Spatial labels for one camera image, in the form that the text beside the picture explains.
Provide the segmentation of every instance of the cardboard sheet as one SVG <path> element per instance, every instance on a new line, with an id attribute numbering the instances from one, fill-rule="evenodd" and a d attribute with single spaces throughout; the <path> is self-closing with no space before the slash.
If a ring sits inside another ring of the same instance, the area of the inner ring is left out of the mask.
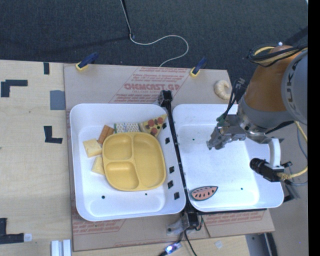
<path id="1" fill-rule="evenodd" d="M 191 77 L 189 68 L 89 65 L 79 72 L 64 65 L 65 105 L 68 136 L 73 250 L 93 250 L 132 245 L 174 242 L 166 226 L 179 214 L 90 222 L 81 218 L 75 205 L 74 174 L 69 113 L 81 103 L 154 103 L 161 90 L 173 94 L 172 108 L 179 104 L 227 104 L 214 93 L 219 80 L 230 83 L 226 70 L 202 69 Z M 268 210 L 204 215 L 204 226 L 190 239 L 217 238 L 274 230 Z"/>

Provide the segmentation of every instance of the blue clamp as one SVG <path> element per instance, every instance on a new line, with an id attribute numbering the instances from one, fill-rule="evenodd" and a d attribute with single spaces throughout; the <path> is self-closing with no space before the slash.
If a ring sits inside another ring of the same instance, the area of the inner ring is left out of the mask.
<path id="1" fill-rule="evenodd" d="M 207 58 L 203 57 L 199 63 L 190 71 L 190 75 L 195 78 L 198 74 L 200 69 L 203 69 L 207 64 Z"/>
<path id="2" fill-rule="evenodd" d="M 95 63 L 96 59 L 99 57 L 97 52 L 91 53 L 89 56 L 85 57 L 81 62 L 75 65 L 76 69 L 79 71 L 83 71 L 88 67 L 88 64 Z"/>

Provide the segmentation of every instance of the watermelon slice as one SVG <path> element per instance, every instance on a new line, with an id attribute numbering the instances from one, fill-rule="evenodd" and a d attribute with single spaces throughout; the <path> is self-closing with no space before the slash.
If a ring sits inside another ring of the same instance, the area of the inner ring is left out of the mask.
<path id="1" fill-rule="evenodd" d="M 217 189 L 217 186 L 197 187 L 190 192 L 190 196 L 196 201 L 207 200 L 216 193 Z"/>

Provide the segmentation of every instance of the yellow divided plate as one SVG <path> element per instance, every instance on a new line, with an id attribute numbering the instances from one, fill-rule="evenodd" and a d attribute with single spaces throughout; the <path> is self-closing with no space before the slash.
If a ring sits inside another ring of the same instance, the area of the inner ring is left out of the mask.
<path id="1" fill-rule="evenodd" d="M 166 179 L 160 143 L 145 132 L 108 136 L 103 142 L 102 159 L 106 179 L 117 190 L 151 190 Z"/>

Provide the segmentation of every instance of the yellow cable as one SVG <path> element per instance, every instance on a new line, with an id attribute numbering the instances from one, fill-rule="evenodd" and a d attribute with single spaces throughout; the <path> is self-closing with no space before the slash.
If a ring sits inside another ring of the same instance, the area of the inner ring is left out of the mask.
<path id="1" fill-rule="evenodd" d="M 275 48 L 274 46 L 265 46 L 265 47 L 261 47 L 259 48 L 258 50 L 256 50 L 253 55 L 256 56 L 257 54 L 263 52 L 263 51 L 266 51 L 266 50 L 269 50 L 269 49 L 273 49 Z M 303 49 L 300 50 L 300 52 L 304 51 L 304 50 L 307 50 L 308 47 L 305 47 Z M 296 50 L 291 50 L 291 51 L 288 51 L 288 52 L 285 52 L 285 53 L 282 53 L 282 54 L 279 54 L 277 56 L 274 56 L 274 57 L 270 57 L 270 58 L 267 58 L 267 59 L 263 59 L 263 60 L 255 60 L 254 63 L 257 63 L 257 64 L 266 64 L 266 63 L 271 63 L 271 62 L 274 62 L 274 61 L 277 61 L 279 59 L 283 59 L 285 57 L 289 57 L 291 56 Z"/>
<path id="2" fill-rule="evenodd" d="M 302 134 L 305 142 L 308 144 L 308 138 L 304 132 L 304 130 L 301 128 L 299 122 L 297 121 L 294 121 L 295 125 L 298 127 L 300 133 Z M 308 171 L 308 165 L 301 171 L 299 171 L 298 173 L 294 173 L 294 174 L 287 174 L 287 173 L 278 173 L 277 175 L 282 179 L 282 180 L 289 180 L 289 179 L 292 179 L 292 178 L 295 178 L 295 177 L 298 177 L 304 173 L 306 173 Z"/>

